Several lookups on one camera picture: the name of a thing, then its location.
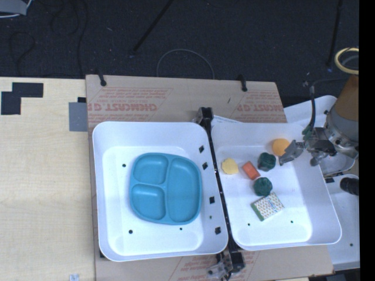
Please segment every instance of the yellow ring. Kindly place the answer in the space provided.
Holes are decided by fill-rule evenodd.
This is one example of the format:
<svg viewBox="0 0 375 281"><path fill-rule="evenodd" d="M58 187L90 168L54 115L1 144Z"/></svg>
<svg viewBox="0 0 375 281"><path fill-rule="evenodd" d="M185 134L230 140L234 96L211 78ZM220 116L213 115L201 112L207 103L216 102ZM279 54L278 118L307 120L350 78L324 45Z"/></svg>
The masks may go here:
<svg viewBox="0 0 375 281"><path fill-rule="evenodd" d="M350 51L353 51L353 52L358 52L359 54L359 49L358 48L345 48L345 49L342 49L340 51L338 51L335 55L335 64L337 65L337 67L342 70L343 72L345 73L349 73L349 74L354 74L354 75L359 75L359 70L351 70L349 68L346 68L344 67L342 64L340 64L339 62L339 57L341 56L341 54L343 54L344 52L350 52Z"/></svg>

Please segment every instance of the white plastic box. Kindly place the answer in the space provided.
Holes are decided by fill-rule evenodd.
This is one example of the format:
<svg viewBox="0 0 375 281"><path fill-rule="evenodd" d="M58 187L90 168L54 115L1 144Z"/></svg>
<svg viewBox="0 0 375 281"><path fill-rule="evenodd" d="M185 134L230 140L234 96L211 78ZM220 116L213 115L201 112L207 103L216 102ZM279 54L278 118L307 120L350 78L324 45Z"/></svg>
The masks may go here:
<svg viewBox="0 0 375 281"><path fill-rule="evenodd" d="M319 166L311 167L309 153L269 172L273 191L285 206L260 221L250 204L253 182L240 169L220 171L232 157L241 166L271 153L275 138L292 141L302 127L294 124L232 124L213 127L212 138L234 241L243 249L333 244L341 227ZM228 243L228 233L206 131L192 122L103 122L93 132L96 169L99 245L112 261L215 254ZM129 178L135 159L144 153L186 157L200 168L202 207L185 225L166 225L137 217L129 202Z"/></svg>

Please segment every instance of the blue divided plate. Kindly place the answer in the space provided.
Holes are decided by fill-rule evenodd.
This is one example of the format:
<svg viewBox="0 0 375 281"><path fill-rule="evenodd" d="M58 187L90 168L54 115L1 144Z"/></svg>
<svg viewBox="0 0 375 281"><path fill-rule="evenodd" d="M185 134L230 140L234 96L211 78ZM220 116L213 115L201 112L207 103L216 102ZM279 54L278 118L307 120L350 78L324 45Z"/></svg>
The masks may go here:
<svg viewBox="0 0 375 281"><path fill-rule="evenodd" d="M202 177L185 157L146 153L132 167L130 205L140 218L182 225L196 219L202 205Z"/></svg>

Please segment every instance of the speckled rectangular block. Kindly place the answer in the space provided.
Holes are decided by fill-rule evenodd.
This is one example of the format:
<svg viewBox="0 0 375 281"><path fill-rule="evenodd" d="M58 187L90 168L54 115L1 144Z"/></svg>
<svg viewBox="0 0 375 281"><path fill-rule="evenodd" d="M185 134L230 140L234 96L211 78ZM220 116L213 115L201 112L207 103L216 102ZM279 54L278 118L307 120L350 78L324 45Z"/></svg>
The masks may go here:
<svg viewBox="0 0 375 281"><path fill-rule="evenodd" d="M275 193L270 193L268 196L252 203L251 208L255 211L258 218L264 221L266 218L280 212L284 205L282 205Z"/></svg>

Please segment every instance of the cardboard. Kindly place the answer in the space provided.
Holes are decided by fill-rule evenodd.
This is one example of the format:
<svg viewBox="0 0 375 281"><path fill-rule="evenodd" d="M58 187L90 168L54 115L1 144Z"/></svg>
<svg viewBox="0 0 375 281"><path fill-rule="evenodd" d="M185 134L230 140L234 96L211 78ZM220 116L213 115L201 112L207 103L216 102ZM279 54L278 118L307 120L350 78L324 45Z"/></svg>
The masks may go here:
<svg viewBox="0 0 375 281"><path fill-rule="evenodd" d="M215 255L112 262L100 257L92 132L104 121L190 122L200 107L240 122L287 122L277 86L247 81L248 91L233 80L86 76L91 191L93 195L96 278L102 280L209 280ZM242 251L246 267L231 280L275 280L329 275L333 265L326 246Z"/></svg>

